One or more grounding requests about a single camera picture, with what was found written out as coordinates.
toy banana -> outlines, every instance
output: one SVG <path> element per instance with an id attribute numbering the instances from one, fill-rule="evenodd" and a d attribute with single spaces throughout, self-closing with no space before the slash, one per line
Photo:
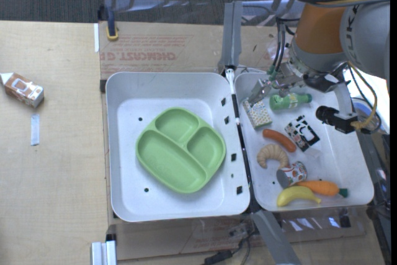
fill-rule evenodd
<path id="1" fill-rule="evenodd" d="M 313 200 L 317 203 L 321 202 L 321 199 L 316 197 L 312 190 L 304 186 L 292 186 L 285 188 L 277 197 L 277 206 L 283 207 L 287 205 L 292 200 L 295 199 L 306 199 Z"/>

white strip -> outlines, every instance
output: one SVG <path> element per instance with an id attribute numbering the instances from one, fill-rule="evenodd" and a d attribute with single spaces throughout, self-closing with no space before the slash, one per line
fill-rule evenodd
<path id="1" fill-rule="evenodd" d="M 99 51 L 99 26 L 94 24 L 94 41 L 95 41 L 95 52 Z"/>
<path id="2" fill-rule="evenodd" d="M 30 146 L 40 143 L 40 115 L 32 114 L 30 119 Z"/>

black connector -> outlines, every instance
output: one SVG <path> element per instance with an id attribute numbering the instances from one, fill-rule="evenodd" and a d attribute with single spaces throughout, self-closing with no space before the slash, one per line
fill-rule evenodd
<path id="1" fill-rule="evenodd" d="M 210 256 L 209 258 L 204 259 L 204 265 L 216 264 L 228 258 L 231 258 L 232 256 L 233 254 L 231 253 L 231 251 L 222 251 L 215 254 L 214 256 Z"/>

toy sausage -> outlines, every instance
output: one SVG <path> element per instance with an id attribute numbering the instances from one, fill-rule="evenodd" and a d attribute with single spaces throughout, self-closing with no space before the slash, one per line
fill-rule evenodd
<path id="1" fill-rule="evenodd" d="M 282 133 L 267 128 L 263 129 L 262 135 L 265 138 L 270 138 L 279 142 L 290 153 L 293 153 L 295 150 L 297 150 L 296 144 L 294 144 L 287 136 L 283 135 Z"/>

wooden table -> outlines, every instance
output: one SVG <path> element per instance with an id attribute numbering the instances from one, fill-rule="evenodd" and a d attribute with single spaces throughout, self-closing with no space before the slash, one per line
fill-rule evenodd
<path id="1" fill-rule="evenodd" d="M 0 21 L 0 72 L 44 87 L 37 109 L 0 92 L 0 263 L 90 264 L 90 245 L 104 241 L 108 202 L 100 61 L 94 24 Z M 40 144 L 30 145 L 32 114 Z M 373 229 L 364 236 L 295 243 L 303 264 L 381 264 Z M 139 264 L 201 264 L 193 254 Z M 244 252 L 225 264 L 239 264 Z M 272 258 L 254 248 L 247 264 Z M 135 264 L 137 260 L 122 264 Z"/>

